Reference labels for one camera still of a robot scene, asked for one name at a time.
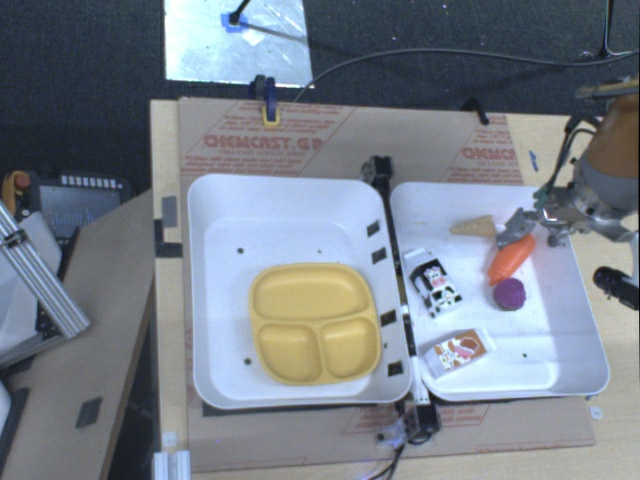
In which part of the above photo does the orange carrot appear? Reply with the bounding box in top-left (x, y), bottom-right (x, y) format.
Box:
top-left (486, 233), bottom-right (538, 288)

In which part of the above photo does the cow print carton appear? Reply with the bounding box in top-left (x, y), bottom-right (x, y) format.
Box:
top-left (402, 248), bottom-right (465, 320)

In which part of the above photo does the thin black and white rod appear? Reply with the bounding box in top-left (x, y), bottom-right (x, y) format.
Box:
top-left (377, 177), bottom-right (420, 402)

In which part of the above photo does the beige pizza slice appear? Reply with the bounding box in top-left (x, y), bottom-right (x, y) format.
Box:
top-left (448, 214), bottom-right (497, 240)

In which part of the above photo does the brown and white carton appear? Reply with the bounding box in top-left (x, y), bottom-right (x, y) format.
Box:
top-left (422, 327), bottom-right (498, 381)

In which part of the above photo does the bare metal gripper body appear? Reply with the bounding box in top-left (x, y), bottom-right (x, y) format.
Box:
top-left (535, 187), bottom-right (632, 243)

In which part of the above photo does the purple round biscuit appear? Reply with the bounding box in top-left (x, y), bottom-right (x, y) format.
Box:
top-left (492, 276), bottom-right (529, 314)

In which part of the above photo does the white plastic tray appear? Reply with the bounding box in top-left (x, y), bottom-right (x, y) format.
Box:
top-left (186, 172), bottom-right (415, 411)
top-left (389, 181), bottom-right (612, 403)

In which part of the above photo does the brown cardboard board, red print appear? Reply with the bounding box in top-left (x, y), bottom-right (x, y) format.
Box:
top-left (177, 96), bottom-right (598, 474)

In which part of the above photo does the yellow divided plate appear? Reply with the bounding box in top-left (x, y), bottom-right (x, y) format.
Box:
top-left (248, 262), bottom-right (384, 388)

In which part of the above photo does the black cylinder on white bracket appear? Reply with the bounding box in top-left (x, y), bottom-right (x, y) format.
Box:
top-left (592, 227), bottom-right (640, 312)

